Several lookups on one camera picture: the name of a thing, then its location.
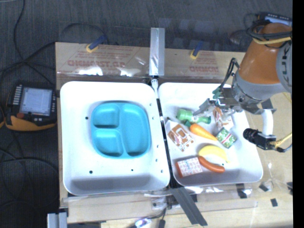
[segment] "yellow banana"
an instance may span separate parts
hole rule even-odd
[[[226,151],[221,149],[218,146],[215,145],[206,145],[205,147],[201,148],[201,150],[199,151],[199,156],[206,156],[208,154],[214,154],[222,159],[224,159],[227,163],[229,163],[230,161],[227,158],[227,154]]]

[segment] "blue divided plate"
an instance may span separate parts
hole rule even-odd
[[[151,145],[148,116],[132,103],[108,102],[97,106],[91,116],[91,136],[96,151],[107,158],[139,157]]]

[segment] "sausage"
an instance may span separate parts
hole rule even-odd
[[[213,164],[213,163],[210,163],[209,161],[207,161],[204,157],[202,156],[199,156],[199,162],[200,164],[207,168],[208,170],[210,171],[214,171],[214,172],[217,172],[217,173],[223,173],[225,171],[225,168],[223,166],[219,166],[219,165],[216,165],[216,164]]]

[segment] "blue and yellow clamp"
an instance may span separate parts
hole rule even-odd
[[[106,36],[102,35],[98,39],[96,39],[94,42],[86,46],[86,51],[89,53],[92,53],[98,49],[98,45],[102,44],[103,42],[107,41]]]
[[[195,59],[198,57],[199,51],[200,51],[200,49],[202,48],[202,46],[203,46],[203,42],[200,41],[200,42],[197,44],[197,46],[191,51],[190,57],[191,57],[193,60],[195,60]]]

